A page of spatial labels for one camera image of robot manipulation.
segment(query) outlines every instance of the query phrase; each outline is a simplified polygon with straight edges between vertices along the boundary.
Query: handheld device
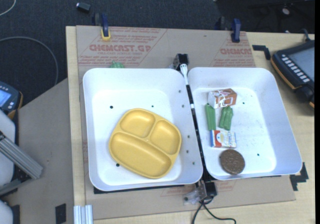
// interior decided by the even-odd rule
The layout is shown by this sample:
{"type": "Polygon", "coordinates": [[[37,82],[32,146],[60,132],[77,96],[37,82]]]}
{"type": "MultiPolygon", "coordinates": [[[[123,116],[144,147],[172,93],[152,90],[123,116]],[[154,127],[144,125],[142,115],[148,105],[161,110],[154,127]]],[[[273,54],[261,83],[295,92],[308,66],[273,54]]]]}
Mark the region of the handheld device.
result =
{"type": "Polygon", "coordinates": [[[15,112],[22,106],[23,95],[8,84],[0,81],[0,110],[11,119],[15,112]]]}
{"type": "Polygon", "coordinates": [[[315,108],[315,41],[277,51],[271,64],[301,102],[315,108]]]}

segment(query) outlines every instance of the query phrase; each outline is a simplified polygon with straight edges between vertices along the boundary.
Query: wooden edge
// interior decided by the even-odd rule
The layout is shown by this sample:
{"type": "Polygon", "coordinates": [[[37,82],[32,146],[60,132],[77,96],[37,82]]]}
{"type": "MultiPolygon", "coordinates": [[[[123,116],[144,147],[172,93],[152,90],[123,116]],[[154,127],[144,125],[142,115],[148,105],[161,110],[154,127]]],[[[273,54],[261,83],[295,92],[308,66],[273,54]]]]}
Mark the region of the wooden edge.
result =
{"type": "Polygon", "coordinates": [[[81,109],[79,92],[79,73],[77,56],[76,27],[67,26],[66,52],[70,104],[70,132],[72,151],[73,198],[75,206],[86,204],[85,172],[81,130],[81,109]]]}

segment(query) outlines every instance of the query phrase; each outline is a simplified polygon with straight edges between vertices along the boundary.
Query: wooden table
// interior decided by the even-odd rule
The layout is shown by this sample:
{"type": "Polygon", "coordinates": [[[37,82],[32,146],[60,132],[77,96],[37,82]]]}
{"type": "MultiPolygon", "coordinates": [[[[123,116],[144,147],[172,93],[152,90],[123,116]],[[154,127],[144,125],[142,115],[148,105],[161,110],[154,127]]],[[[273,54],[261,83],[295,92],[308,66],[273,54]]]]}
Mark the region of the wooden table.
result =
{"type": "MultiPolygon", "coordinates": [[[[286,33],[255,33],[248,32],[247,37],[250,45],[265,45],[271,54],[275,51],[299,45],[303,43],[304,34],[286,33]]],[[[86,204],[85,182],[84,182],[84,160],[81,133],[81,109],[79,102],[79,75],[77,56],[76,27],[66,27],[66,47],[68,65],[68,85],[70,104],[70,128],[72,147],[72,169],[73,169],[73,194],[74,205],[84,206],[86,204]]],[[[295,192],[295,201],[239,206],[232,208],[213,209],[213,214],[218,217],[232,217],[237,223],[245,224],[313,224],[316,223],[315,214],[315,112],[306,103],[298,103],[296,96],[289,87],[275,74],[269,61],[265,59],[261,51],[253,51],[252,54],[257,67],[262,67],[274,73],[279,90],[283,99],[286,112],[296,138],[302,161],[305,163],[308,173],[306,183],[298,184],[295,192]]],[[[146,215],[138,217],[127,217],[95,221],[95,224],[163,224],[163,223],[191,223],[194,211],[177,213],[164,213],[157,215],[146,215]]],[[[196,223],[219,223],[204,210],[201,210],[196,218],[196,223]]]]}

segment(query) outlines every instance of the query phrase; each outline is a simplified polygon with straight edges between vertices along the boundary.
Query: green object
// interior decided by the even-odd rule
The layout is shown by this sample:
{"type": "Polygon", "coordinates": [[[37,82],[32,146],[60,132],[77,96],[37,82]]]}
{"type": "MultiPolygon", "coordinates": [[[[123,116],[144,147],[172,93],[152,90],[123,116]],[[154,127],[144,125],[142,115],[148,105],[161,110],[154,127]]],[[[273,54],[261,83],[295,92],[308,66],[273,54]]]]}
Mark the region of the green object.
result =
{"type": "Polygon", "coordinates": [[[112,64],[110,65],[110,68],[124,68],[125,66],[120,63],[120,62],[115,62],[115,61],[112,61],[112,64]]]}
{"type": "Polygon", "coordinates": [[[221,111],[219,127],[229,131],[231,128],[231,120],[233,115],[234,111],[231,109],[230,106],[224,107],[221,111]]]}
{"type": "Polygon", "coordinates": [[[208,130],[216,129],[216,110],[211,107],[208,103],[205,105],[205,116],[208,125],[208,130]]]}

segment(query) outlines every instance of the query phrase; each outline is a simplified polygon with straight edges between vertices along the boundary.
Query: cookie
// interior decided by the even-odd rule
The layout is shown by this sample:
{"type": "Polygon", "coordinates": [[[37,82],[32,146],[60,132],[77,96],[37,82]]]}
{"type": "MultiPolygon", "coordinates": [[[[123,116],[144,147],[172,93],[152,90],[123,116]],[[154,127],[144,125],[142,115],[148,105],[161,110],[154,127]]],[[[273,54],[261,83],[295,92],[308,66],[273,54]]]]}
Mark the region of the cookie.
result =
{"type": "Polygon", "coordinates": [[[229,174],[239,174],[245,168],[243,156],[236,150],[228,149],[220,154],[220,164],[229,174]]]}

